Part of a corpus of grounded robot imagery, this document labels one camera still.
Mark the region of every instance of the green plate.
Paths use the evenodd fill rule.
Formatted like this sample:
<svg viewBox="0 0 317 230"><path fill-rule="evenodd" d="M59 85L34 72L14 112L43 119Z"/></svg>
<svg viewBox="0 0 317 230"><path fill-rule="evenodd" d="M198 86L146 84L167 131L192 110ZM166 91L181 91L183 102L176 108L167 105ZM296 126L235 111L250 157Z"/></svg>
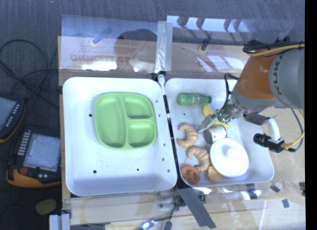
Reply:
<svg viewBox="0 0 317 230"><path fill-rule="evenodd" d="M99 141L112 149L152 145L157 123L151 101L137 93L105 93L95 103L95 127Z"/></svg>

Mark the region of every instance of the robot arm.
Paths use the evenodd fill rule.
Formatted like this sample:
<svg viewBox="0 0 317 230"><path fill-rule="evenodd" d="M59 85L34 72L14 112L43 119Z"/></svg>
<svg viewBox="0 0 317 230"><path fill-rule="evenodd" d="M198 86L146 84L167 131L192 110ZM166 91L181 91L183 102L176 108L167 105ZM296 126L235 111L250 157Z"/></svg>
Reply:
<svg viewBox="0 0 317 230"><path fill-rule="evenodd" d="M254 53L245 48L249 45ZM284 139L279 137L277 124L273 118L259 113L268 107L288 107L302 109L305 113L305 45L302 43L274 43L264 45L252 41L244 47L251 57L230 93L225 74L227 99L214 116L208 116L198 127L198 132L208 129L218 118L228 123L243 117L257 125L267 124L272 137L262 134L254 136L254 142L270 150L283 150Z"/></svg>
<svg viewBox="0 0 317 230"><path fill-rule="evenodd" d="M305 47L290 48L273 55L260 50L246 63L228 104L218 112L225 123L243 116L261 124L265 119L257 114L268 107L284 106L305 112Z"/></svg>

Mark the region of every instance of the handheld device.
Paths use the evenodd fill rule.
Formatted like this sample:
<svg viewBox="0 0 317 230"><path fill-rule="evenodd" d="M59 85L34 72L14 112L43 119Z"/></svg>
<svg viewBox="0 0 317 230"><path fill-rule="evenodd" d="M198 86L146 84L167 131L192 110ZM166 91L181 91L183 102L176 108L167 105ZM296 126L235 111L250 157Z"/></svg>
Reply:
<svg viewBox="0 0 317 230"><path fill-rule="evenodd" d="M24 99L0 94L0 143L7 141L16 131L24 112Z"/></svg>
<svg viewBox="0 0 317 230"><path fill-rule="evenodd" d="M7 181L24 188L44 188L61 183L60 136L26 127L12 148Z"/></svg>

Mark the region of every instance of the yellow banana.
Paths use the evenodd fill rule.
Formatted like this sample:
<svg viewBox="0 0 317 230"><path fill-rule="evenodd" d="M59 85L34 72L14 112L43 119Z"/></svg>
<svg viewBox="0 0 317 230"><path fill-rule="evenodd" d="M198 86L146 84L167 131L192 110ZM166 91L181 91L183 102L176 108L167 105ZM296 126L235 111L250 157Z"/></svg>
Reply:
<svg viewBox="0 0 317 230"><path fill-rule="evenodd" d="M213 112L212 112L211 108L209 107L209 105L208 104L204 104L203 105L203 115L204 115L204 117L207 117L208 115L212 115L212 114L213 114ZM224 122L220 122L219 120L217 120L212 126L213 127L217 127L219 125L222 125L225 128L231 128L230 125L228 125L227 123L224 123Z"/></svg>

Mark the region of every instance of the white bowl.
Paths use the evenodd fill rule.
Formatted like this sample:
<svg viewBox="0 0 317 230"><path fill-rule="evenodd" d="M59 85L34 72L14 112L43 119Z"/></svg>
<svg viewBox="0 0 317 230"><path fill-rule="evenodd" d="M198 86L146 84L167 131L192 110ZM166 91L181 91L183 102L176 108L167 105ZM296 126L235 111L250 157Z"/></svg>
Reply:
<svg viewBox="0 0 317 230"><path fill-rule="evenodd" d="M213 167L223 176L239 177L249 167L249 157L241 144L231 138L221 138L211 145Z"/></svg>

